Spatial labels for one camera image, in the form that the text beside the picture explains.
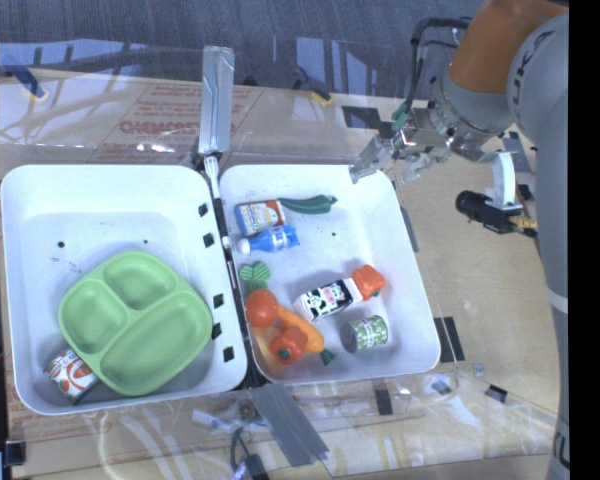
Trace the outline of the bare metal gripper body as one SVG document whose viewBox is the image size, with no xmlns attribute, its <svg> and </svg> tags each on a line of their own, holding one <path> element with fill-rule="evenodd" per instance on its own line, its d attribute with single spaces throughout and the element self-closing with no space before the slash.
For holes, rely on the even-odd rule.
<svg viewBox="0 0 600 480">
<path fill-rule="evenodd" d="M 412 108 L 396 111 L 393 159 L 444 162 L 452 153 L 470 161 L 482 160 L 482 131 L 448 110 Z"/>
</svg>

